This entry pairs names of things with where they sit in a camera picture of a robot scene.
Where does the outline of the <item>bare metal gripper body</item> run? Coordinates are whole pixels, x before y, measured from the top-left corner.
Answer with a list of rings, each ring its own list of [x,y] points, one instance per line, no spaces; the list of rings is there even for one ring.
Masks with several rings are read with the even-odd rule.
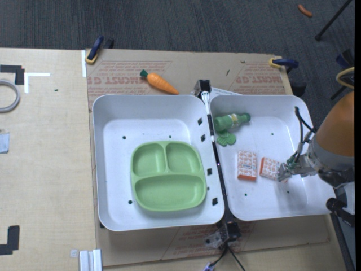
[[[292,175],[300,175],[301,177],[314,176],[317,171],[310,164],[306,154],[297,157],[291,157],[289,161],[289,173]]]

